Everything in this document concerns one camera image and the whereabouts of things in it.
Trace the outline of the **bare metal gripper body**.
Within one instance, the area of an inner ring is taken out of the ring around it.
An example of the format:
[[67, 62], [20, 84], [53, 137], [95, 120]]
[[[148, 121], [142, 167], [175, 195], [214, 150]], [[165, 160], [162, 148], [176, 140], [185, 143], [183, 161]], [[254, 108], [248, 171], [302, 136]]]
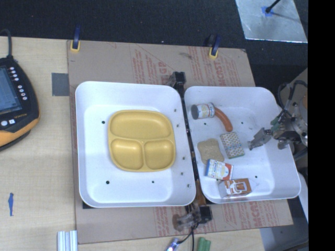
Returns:
[[300, 113], [280, 113], [272, 120], [272, 136], [281, 143], [308, 143], [307, 120]]

